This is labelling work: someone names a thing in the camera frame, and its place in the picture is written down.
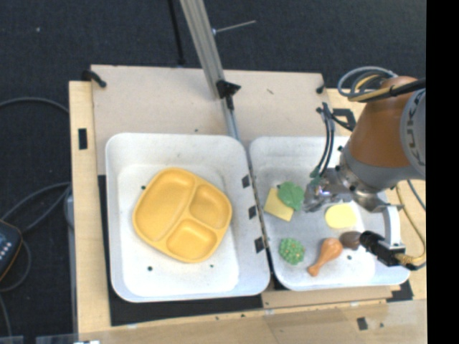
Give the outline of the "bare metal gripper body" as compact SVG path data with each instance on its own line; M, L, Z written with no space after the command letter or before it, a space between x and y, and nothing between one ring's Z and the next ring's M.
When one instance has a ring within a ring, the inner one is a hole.
M379 194L379 188L368 186L347 168L314 168L309 175L303 197L303 210L317 211L323 206L355 201L369 212L382 210L389 204Z

